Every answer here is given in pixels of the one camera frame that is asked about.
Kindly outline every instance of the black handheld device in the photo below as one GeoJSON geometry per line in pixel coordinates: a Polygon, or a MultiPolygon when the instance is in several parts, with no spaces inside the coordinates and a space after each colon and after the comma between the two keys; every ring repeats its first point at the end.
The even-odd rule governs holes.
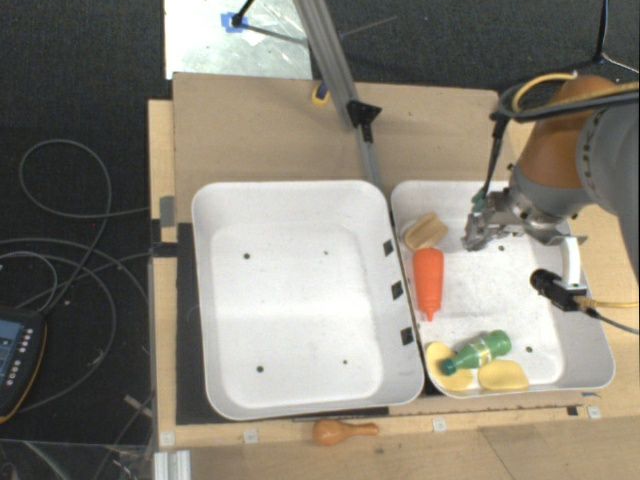
{"type": "Polygon", "coordinates": [[[0,307],[0,423],[11,418],[27,396],[46,336],[40,313],[0,307]]]}

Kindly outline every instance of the device screen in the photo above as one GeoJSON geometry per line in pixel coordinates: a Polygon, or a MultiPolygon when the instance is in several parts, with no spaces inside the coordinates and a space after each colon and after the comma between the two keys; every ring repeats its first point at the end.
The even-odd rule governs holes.
{"type": "Polygon", "coordinates": [[[0,320],[0,383],[4,381],[22,324],[0,320]]]}

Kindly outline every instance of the bottle label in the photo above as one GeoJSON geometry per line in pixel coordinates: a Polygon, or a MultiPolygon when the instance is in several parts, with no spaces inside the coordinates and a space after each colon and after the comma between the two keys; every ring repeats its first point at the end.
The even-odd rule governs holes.
{"type": "Polygon", "coordinates": [[[488,364],[493,360],[491,349],[487,346],[482,338],[473,340],[470,345],[476,351],[476,356],[478,357],[478,367],[484,366],[485,364],[488,364]]]}

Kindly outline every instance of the wooden table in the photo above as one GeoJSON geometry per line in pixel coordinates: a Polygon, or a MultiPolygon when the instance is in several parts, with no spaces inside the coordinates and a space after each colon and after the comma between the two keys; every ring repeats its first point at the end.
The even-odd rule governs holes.
{"type": "MultiPolygon", "coordinates": [[[[491,126],[487,115],[495,105],[495,94],[383,84],[360,84],[358,89],[363,100],[385,109],[374,124],[385,189],[392,188],[403,177],[483,177],[491,126]],[[428,141],[417,140],[421,131],[428,141]],[[471,145],[472,139],[477,140],[474,145],[471,145]],[[463,149],[452,141],[467,141],[470,146],[463,149]],[[424,153],[418,155],[420,148],[424,153]],[[475,162],[473,165],[469,163],[469,157],[475,162]]],[[[271,108],[271,113],[273,109],[279,110],[277,118],[274,116],[274,120],[265,127],[268,128],[265,141],[284,140],[282,135],[295,135],[295,127],[282,124],[287,119],[296,121],[298,126],[300,122],[304,123],[304,119],[313,119],[321,123],[320,128],[326,125],[335,132],[334,135],[342,134],[344,140],[351,140],[348,137],[352,132],[341,127],[333,109],[304,108],[305,105],[312,108],[308,101],[311,90],[311,82],[306,81],[177,75],[174,79],[174,100],[149,103],[152,218],[161,224],[162,242],[175,243],[176,220],[182,222],[190,218],[188,210],[185,210],[190,203],[188,194],[198,187],[198,176],[206,175],[206,172],[198,174],[198,169],[206,169],[206,162],[198,166],[198,159],[194,158],[190,164],[184,149],[180,150],[180,147],[187,147],[184,144],[189,139],[184,139],[176,148],[176,134],[191,134],[192,140],[198,140],[200,144],[206,139],[198,137],[195,131],[181,128],[182,125],[174,119],[185,119],[185,108],[193,113],[192,120],[196,119],[198,112],[206,114],[198,126],[204,130],[215,127],[225,136],[224,140],[231,141],[228,149],[229,157],[233,159],[232,150],[236,147],[233,140],[255,134],[256,130],[251,127],[260,126],[252,116],[260,114],[264,118],[270,115],[265,114],[268,109],[262,105],[268,97],[271,102],[267,107],[271,108]],[[234,91],[241,91],[245,97],[241,101],[234,99],[234,91]],[[221,116],[229,116],[230,113],[237,113],[241,118],[224,119],[227,123],[221,124],[221,116]],[[185,165],[193,165],[193,170],[185,168],[185,165]],[[176,187],[178,198],[182,194],[186,203],[173,199],[176,187]]],[[[529,131],[530,126],[510,126],[510,147],[506,148],[498,167],[500,177],[504,178],[506,163],[522,149],[529,131]]],[[[325,144],[318,147],[329,148],[325,144]]],[[[329,148],[327,154],[337,154],[338,158],[355,152],[355,143],[340,147],[336,153],[335,146],[331,146],[333,149],[329,148]]],[[[360,177],[357,157],[354,158],[351,164],[349,160],[339,165],[337,169],[340,172],[331,172],[328,178],[360,177]]],[[[225,176],[242,179],[242,161],[230,161],[238,161],[238,168],[225,176]]],[[[326,168],[333,169],[334,164],[335,159],[326,168]]],[[[278,166],[270,168],[276,170],[263,171],[256,175],[257,178],[278,179],[278,166]]],[[[255,179],[256,176],[247,173],[249,179],[255,179]]],[[[300,171],[284,176],[299,179],[300,171]]],[[[582,246],[582,255],[594,297],[637,300],[638,286],[616,219],[592,207],[582,212],[580,218],[572,223],[572,228],[576,233],[590,236],[582,246]]],[[[624,453],[631,446],[635,450],[640,437],[638,338],[608,326],[605,331],[615,357],[616,375],[608,387],[586,396],[568,391],[462,401],[422,397],[406,406],[393,408],[389,416],[373,419],[381,429],[380,437],[352,439],[330,449],[312,444],[312,423],[306,421],[280,419],[178,425],[176,258],[155,257],[152,271],[158,446],[161,450],[191,449],[193,478],[208,478],[204,472],[210,470],[216,471],[216,479],[330,476],[356,479],[447,478],[453,475],[475,479],[602,478],[598,474],[607,468],[617,468],[616,471],[621,473],[634,469],[633,461],[624,453]],[[568,407],[576,415],[569,415],[568,407]],[[598,411],[601,418],[593,418],[598,411]],[[434,420],[444,420],[446,432],[435,432],[434,420]],[[247,431],[251,435],[257,434],[259,444],[244,444],[247,431]],[[429,472],[437,474],[432,477],[429,472]]],[[[609,310],[607,314],[627,325],[638,326],[637,310],[609,310]]]]}

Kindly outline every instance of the black floor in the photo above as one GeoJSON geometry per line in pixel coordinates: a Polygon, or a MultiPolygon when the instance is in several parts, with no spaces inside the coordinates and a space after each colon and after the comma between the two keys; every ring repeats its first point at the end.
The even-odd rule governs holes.
{"type": "MultiPolygon", "coordinates": [[[[385,25],[344,39],[357,80],[502,89],[540,72],[589,60],[602,0],[328,0],[343,32],[390,16],[385,25]]],[[[605,51],[638,65],[640,0],[612,0],[605,51]]],[[[106,164],[112,211],[148,204],[146,102],[170,96],[164,80],[162,0],[0,0],[0,240],[55,238],[88,245],[101,219],[54,216],[33,205],[18,183],[27,150],[52,139],[90,147],[106,164]]],[[[611,65],[592,72],[637,77],[611,65]]],[[[70,213],[104,213],[100,170],[77,147],[49,145],[24,166],[29,189],[70,213]]],[[[115,258],[150,246],[145,212],[112,217],[98,249],[115,258]]],[[[1,245],[72,261],[83,251],[31,241],[1,245]]],[[[0,260],[0,305],[17,305],[50,283],[33,259],[0,260]]],[[[92,258],[91,268],[105,264],[92,258]]],[[[146,287],[146,259],[127,263],[146,287]]],[[[56,263],[61,279],[74,267],[56,263]]],[[[147,306],[115,268],[100,277],[117,308],[115,340],[104,363],[80,387],[0,426],[0,438],[114,442],[135,409],[126,395],[150,395],[147,306]]],[[[108,295],[78,281],[56,306],[50,340],[29,407],[71,385],[100,361],[111,332],[108,295]]],[[[144,443],[140,417],[121,437],[144,443]]]]}

